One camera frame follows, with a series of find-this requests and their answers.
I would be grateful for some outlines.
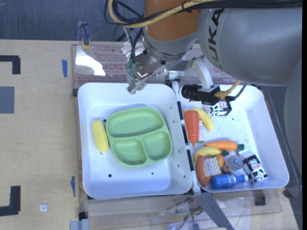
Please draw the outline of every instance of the cable tie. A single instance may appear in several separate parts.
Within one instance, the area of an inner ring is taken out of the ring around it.
[[[185,9],[185,8],[184,8],[184,4],[185,4],[185,3],[187,3],[187,2],[184,1],[184,2],[182,2],[182,4],[181,4],[182,10],[185,11],[185,12],[188,12],[188,13],[192,13],[192,9]]]

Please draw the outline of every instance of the black clip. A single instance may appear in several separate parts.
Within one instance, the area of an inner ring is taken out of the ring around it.
[[[90,26],[88,23],[83,23],[80,28],[83,28],[82,48],[89,49],[91,46]]]
[[[192,13],[192,9],[185,8],[185,7],[184,7],[184,4],[185,4],[185,3],[187,3],[187,2],[184,1],[184,2],[182,2],[182,4],[181,4],[182,10],[185,11],[185,12],[188,12],[188,13]]]

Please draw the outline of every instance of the gray floor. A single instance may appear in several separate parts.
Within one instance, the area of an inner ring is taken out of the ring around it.
[[[91,35],[97,41],[116,41],[123,30],[105,22],[106,0],[0,0],[0,39],[77,40],[79,21],[97,25]],[[120,0],[143,13],[143,0]],[[261,86],[272,101],[272,119],[277,129],[282,151],[290,173],[285,194],[291,204],[298,225],[302,229],[302,177],[298,172],[285,137],[283,101],[285,87]]]

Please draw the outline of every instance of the black tape marking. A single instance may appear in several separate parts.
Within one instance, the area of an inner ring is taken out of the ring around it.
[[[193,171],[194,170],[194,164],[193,164],[193,158],[192,158],[192,154],[191,154],[190,150],[187,150],[187,155],[188,155],[188,159],[189,159],[190,170]]]
[[[179,117],[180,120],[184,120],[183,114],[182,114],[182,108],[181,108],[181,103],[177,102],[178,110],[179,110]]]
[[[0,207],[0,216],[18,215],[20,211],[20,186],[11,186],[10,204]]]
[[[79,90],[79,89],[73,89],[73,90],[72,90],[72,95],[73,95],[74,97],[77,97],[77,96],[78,96],[78,90]]]
[[[0,61],[12,63],[12,74],[21,73],[19,56],[0,56]]]

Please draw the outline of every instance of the toy sausage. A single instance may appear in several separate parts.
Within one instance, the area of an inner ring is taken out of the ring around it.
[[[206,187],[208,185],[208,181],[210,180],[210,177],[206,178],[203,172],[204,162],[205,162],[205,157],[198,156],[196,159],[196,165],[195,165],[196,177],[202,187]]]

